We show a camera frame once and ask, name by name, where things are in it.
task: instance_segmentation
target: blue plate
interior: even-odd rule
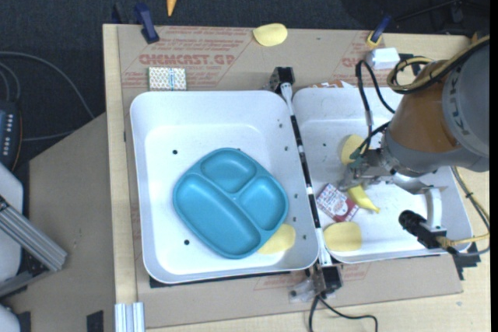
[[[217,149],[176,183],[173,205],[185,224],[224,257],[254,253],[287,216],[280,183],[238,149]]]

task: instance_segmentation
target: white connector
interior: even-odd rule
[[[400,57],[394,47],[387,47],[372,50],[366,55],[365,61],[373,69],[392,69],[400,62]]]

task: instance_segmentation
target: blue divided plate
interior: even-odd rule
[[[173,205],[185,224],[224,257],[254,253],[287,216],[280,183],[238,149],[217,149],[176,183]]]

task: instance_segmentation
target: wooden table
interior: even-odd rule
[[[136,284],[135,255],[132,240],[132,213],[128,187],[128,161],[123,131],[125,112],[121,88],[121,66],[118,30],[120,26],[103,26],[103,45],[107,95],[107,132],[109,143],[110,196],[112,206],[112,229],[114,240],[114,279],[117,303],[130,304],[138,301]],[[327,40],[328,35],[346,37],[349,33],[328,31],[295,32],[299,37],[316,37]],[[446,59],[468,45],[464,37],[443,37],[423,35],[385,34],[387,47],[396,47],[399,53],[423,54],[434,59]],[[328,51],[345,53],[345,49],[334,44]],[[489,173],[462,171],[468,185],[475,192],[484,207],[489,210]],[[469,218],[475,233],[483,230],[479,218],[468,207]],[[379,330],[490,330],[490,258],[482,256],[478,267],[464,271],[463,292],[457,295],[444,295],[423,299],[410,299],[396,302],[374,303],[369,305],[344,307],[340,310],[350,315],[372,314],[379,320]],[[426,270],[427,274],[437,274],[438,270]],[[185,303],[185,312],[189,304]],[[238,320],[161,327],[164,331],[224,331],[224,330],[307,330],[307,312],[256,316]],[[315,330],[328,328],[337,330],[374,330],[371,320],[351,321],[339,319],[325,309],[316,312]]]

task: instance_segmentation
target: table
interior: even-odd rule
[[[133,250],[127,149],[123,136],[127,114],[123,105],[120,64],[123,48],[121,47],[120,52],[119,34],[123,30],[129,29],[137,30],[139,27],[127,28],[126,26],[111,24],[103,26],[115,295],[117,303],[126,304],[137,302],[139,297],[139,287],[136,280],[137,268]],[[167,31],[168,37],[174,39],[175,32],[179,35],[178,38],[185,38],[185,35],[191,34],[193,30],[195,30],[194,27],[185,27],[183,31],[181,28],[163,27],[160,32]],[[201,27],[197,28],[196,32],[202,32],[203,30],[212,33],[210,28]],[[226,35],[234,34],[235,32],[237,30],[226,29]],[[250,30],[248,29],[239,30],[239,32],[241,32],[241,39],[245,38],[246,40],[247,35],[250,35]],[[306,71],[302,68],[296,70],[296,84],[306,86],[311,82],[321,82],[322,79],[331,78],[329,70],[323,73],[323,65],[334,64],[336,58],[339,59],[339,64],[342,65],[335,69],[336,72],[340,72],[340,68],[344,67],[345,63],[354,62],[354,58],[364,51],[362,43],[364,44],[365,36],[365,33],[352,31],[290,30],[289,42],[292,42],[292,38],[296,38],[296,43],[301,43],[302,47],[297,46],[296,43],[288,43],[287,46],[289,47],[286,49],[256,49],[254,54],[266,60],[272,60],[272,62],[283,62],[288,65],[289,53],[292,53],[291,56],[295,56],[296,62],[301,65],[302,62],[298,60],[298,53],[303,53],[303,49],[307,49],[307,53],[310,55],[308,61],[311,61],[310,65],[312,66]],[[247,52],[253,46],[257,46],[257,44],[244,43],[246,47],[241,48],[239,54],[236,54],[233,59],[235,62],[232,65],[246,62],[244,61],[244,52]],[[434,59],[445,59],[467,46],[468,39],[464,37],[385,34],[384,44],[387,47],[396,47],[399,53],[423,54]],[[233,66],[229,70],[229,73],[225,72],[221,79],[214,83],[217,89],[229,89],[230,87],[236,89],[235,82],[244,82],[241,83],[240,89],[246,89],[251,85],[255,89],[257,86],[254,85],[263,79],[261,77],[262,71],[255,72],[247,70],[245,67],[235,68]],[[477,174],[462,171],[462,174],[476,196],[489,209],[489,173]],[[472,224],[477,226],[475,228],[480,229],[478,218],[470,208],[468,208],[468,214]],[[353,315],[373,314],[379,319],[380,330],[434,330],[437,328],[462,331],[490,330],[489,266],[489,255],[485,254],[482,256],[482,263],[478,267],[465,269],[465,281],[462,282],[463,293],[461,294],[351,306],[340,310]],[[437,275],[438,270],[426,270],[423,272],[427,272],[428,275]],[[186,303],[186,312],[189,311],[190,305],[191,303]],[[303,306],[299,307],[300,311],[295,313],[252,316],[236,320],[150,328],[150,330],[307,330],[307,313],[302,311],[304,308]],[[331,314],[326,310],[317,311],[315,317],[316,330],[323,330],[332,325],[343,330],[373,329],[373,325],[370,324],[371,320],[356,322],[343,319],[337,320],[336,318],[331,320]]]

